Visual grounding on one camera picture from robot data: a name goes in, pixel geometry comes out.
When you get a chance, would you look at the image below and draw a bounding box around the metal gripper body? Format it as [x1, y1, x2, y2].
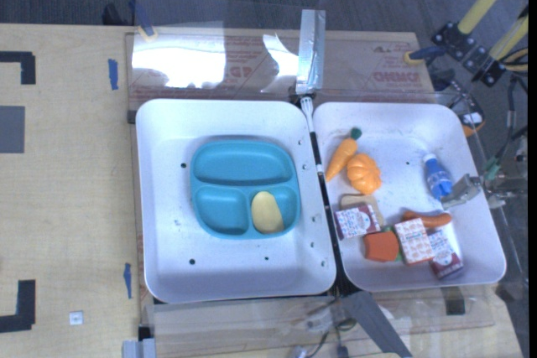
[480, 174, 529, 200]

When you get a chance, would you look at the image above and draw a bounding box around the orange sausage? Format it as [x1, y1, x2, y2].
[401, 210, 453, 229]

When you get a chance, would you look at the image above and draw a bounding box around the blue bottle with white cap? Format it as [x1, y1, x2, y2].
[422, 153, 454, 201]

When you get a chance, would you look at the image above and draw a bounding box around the white carton with orange print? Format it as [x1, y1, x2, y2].
[393, 217, 436, 267]

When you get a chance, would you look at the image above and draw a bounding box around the white and maroon carton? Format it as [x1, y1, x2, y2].
[426, 228, 465, 281]
[334, 204, 382, 241]

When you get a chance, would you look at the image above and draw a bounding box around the orange block with green edge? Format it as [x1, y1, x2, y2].
[362, 225, 402, 263]

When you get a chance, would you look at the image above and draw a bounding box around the white plastic tray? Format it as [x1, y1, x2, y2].
[312, 101, 508, 293]
[134, 97, 337, 304]

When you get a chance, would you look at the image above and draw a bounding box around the orange pumpkin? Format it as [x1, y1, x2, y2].
[346, 153, 383, 196]

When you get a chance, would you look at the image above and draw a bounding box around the orange carrot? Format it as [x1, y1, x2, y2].
[325, 127, 363, 183]

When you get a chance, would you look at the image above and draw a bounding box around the thin black and white rod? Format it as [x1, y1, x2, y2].
[300, 95, 345, 286]

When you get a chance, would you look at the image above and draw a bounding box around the brown cardboard board, red print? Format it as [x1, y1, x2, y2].
[124, 30, 498, 335]

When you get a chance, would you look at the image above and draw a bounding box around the yellow potato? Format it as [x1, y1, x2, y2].
[250, 190, 285, 235]

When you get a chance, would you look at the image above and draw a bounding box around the blue divided plate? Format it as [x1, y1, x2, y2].
[189, 139, 301, 241]

